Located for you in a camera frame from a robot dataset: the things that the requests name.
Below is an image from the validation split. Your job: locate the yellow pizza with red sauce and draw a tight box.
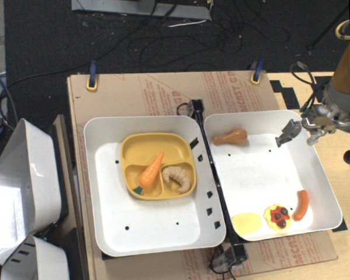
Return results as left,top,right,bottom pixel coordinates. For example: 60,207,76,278
262,202,293,232

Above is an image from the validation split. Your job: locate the thin black rod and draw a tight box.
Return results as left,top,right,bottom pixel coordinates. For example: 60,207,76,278
194,109,238,247

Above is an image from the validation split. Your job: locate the brown chicken drumstick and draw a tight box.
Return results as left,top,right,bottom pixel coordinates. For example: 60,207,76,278
212,128,249,147

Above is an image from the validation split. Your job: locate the yellow divided plate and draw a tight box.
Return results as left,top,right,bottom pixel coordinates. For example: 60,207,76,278
119,130,199,202

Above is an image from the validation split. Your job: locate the brown cardboard board red print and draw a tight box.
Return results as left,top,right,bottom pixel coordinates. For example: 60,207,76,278
66,61,339,280

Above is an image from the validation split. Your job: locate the beige croissant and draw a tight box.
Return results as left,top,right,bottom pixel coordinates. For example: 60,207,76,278
161,164,192,196

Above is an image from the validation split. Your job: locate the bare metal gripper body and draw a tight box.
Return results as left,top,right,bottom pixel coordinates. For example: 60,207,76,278
300,102,350,137

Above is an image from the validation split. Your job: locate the black block with thin wires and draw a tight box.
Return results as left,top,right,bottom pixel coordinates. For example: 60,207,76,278
186,98,205,117
211,243,248,273

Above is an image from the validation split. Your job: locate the orange carrot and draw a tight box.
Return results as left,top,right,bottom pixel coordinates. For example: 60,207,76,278
131,151,167,196

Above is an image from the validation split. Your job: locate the orange sausage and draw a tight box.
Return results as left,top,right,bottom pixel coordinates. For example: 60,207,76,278
291,189,311,222

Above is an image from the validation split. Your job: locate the pale yellow flat disc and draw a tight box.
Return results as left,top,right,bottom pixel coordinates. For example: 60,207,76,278
230,211,264,236

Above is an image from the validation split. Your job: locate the white plastic tray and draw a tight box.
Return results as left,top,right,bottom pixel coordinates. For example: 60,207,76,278
0,233,71,280
0,116,67,265
82,110,228,259
202,106,345,245

